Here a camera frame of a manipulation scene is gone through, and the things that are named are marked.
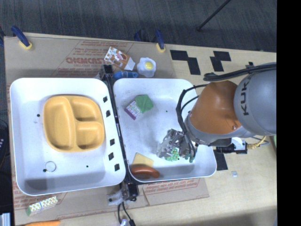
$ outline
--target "cardboard sheet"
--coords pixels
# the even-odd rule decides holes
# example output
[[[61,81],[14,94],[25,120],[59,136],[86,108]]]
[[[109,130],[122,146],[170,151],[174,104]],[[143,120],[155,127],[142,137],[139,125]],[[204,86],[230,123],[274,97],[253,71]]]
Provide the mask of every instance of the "cardboard sheet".
[[[8,93],[8,113],[10,113],[10,84],[22,77],[78,77],[93,78],[106,64],[104,56],[113,46],[124,51],[137,63],[141,57],[148,56],[157,61],[155,78],[174,78],[170,54],[160,53],[155,44],[76,38],[55,35],[25,33],[32,43],[32,49],[25,50],[18,44],[18,38],[5,38],[5,59]],[[14,149],[11,143],[13,173],[13,199],[16,226],[30,222],[80,217],[117,211],[117,205],[109,206],[107,195],[119,190],[119,186],[101,187],[88,190],[28,196],[20,191],[16,183]],[[209,196],[203,178],[180,181],[160,182],[139,185],[140,195],[136,202],[130,202],[128,208],[140,208],[158,204],[206,198]],[[33,216],[26,215],[30,204],[56,196],[55,207]]]

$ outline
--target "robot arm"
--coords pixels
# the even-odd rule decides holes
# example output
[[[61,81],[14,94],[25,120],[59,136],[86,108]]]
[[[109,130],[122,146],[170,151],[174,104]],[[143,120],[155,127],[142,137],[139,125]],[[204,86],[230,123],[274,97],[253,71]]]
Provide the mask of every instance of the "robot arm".
[[[249,75],[238,85],[224,80],[242,73]],[[192,162],[198,145],[229,146],[234,137],[276,135],[276,76],[276,63],[222,76],[207,75],[204,80],[210,83],[184,121],[178,107],[185,91],[180,96],[177,114],[182,132],[169,130],[157,156],[171,156],[171,148],[177,147],[179,155]]]

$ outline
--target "hole in tray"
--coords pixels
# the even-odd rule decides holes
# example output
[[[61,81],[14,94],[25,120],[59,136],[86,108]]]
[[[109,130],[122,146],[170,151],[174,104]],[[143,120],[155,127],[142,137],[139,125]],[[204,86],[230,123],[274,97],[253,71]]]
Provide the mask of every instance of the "hole in tray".
[[[109,161],[112,160],[114,158],[114,153],[110,153],[109,154]]]
[[[46,162],[45,170],[47,172],[54,172],[56,170],[56,164],[53,161]]]
[[[115,171],[118,171],[120,169],[119,164],[116,164],[114,167],[115,167]]]

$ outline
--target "yellow object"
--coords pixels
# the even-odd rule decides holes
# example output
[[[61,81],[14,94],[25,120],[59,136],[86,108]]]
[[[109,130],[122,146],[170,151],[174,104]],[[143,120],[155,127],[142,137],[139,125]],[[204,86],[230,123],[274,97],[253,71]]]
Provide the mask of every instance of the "yellow object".
[[[247,149],[255,149],[256,147],[260,147],[260,145],[264,142],[264,140],[266,139],[267,137],[264,136],[259,142],[257,143],[253,143],[253,144],[248,144],[247,145]]]
[[[163,53],[163,52],[165,51],[165,46],[164,46],[164,49],[161,49],[161,48],[160,48],[160,45],[157,43],[157,44],[156,44],[156,47],[157,47],[157,49],[159,50],[159,52],[161,52],[161,53]]]
[[[19,41],[19,44],[26,50],[30,50],[32,48],[32,43],[29,42],[29,46],[25,46],[21,41]]]
[[[152,70],[153,69],[153,64],[151,62],[145,62],[145,68],[147,68],[148,70]]]
[[[25,226],[58,226],[60,223],[61,223],[60,220],[52,220],[52,221],[26,224]]]
[[[140,153],[136,153],[132,165],[145,165],[152,167],[154,161],[146,156],[143,156]]]
[[[105,137],[98,104],[84,96],[54,96],[43,109],[46,140],[60,152],[81,152],[99,147]]]

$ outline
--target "wooden table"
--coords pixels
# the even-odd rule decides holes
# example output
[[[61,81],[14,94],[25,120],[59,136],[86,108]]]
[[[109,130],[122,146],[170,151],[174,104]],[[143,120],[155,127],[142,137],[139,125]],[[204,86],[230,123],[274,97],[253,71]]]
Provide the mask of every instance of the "wooden table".
[[[29,37],[37,36],[36,34],[26,35]],[[56,38],[69,39],[70,37],[57,36]],[[97,41],[112,44],[126,43],[126,41],[116,40]],[[142,54],[155,59],[159,64],[159,78],[181,78],[194,85],[205,83],[202,80],[205,73],[227,73],[243,69],[246,66],[276,61],[276,53],[268,52],[166,44],[166,51],[164,55],[161,55],[155,52],[154,44],[129,41],[128,43],[131,45],[127,48],[127,52],[135,58],[134,61],[137,61],[137,58],[141,57]],[[26,61],[26,59],[31,60],[31,57],[24,51],[16,52],[14,46],[12,44],[11,47],[9,45],[5,47],[8,88],[12,81],[17,78],[30,77],[30,75],[38,77],[40,73],[39,65],[31,69],[30,66],[34,67],[35,65],[29,65]],[[16,54],[19,54],[24,61],[22,66],[16,64]],[[62,63],[54,65],[52,70],[58,69],[59,66],[62,66]],[[242,78],[234,78],[232,81],[238,84]],[[128,209],[129,215],[134,219],[137,226],[273,225],[277,213],[277,157],[274,144],[248,150],[248,154],[232,153],[224,156],[228,169],[219,170],[213,176],[205,178],[209,197]],[[12,170],[12,174],[15,175],[14,166]],[[237,177],[234,177],[232,172],[237,172]],[[19,215],[16,214],[16,222],[18,222],[18,217]],[[114,211],[62,219],[61,225],[117,226],[119,223],[117,212]]]

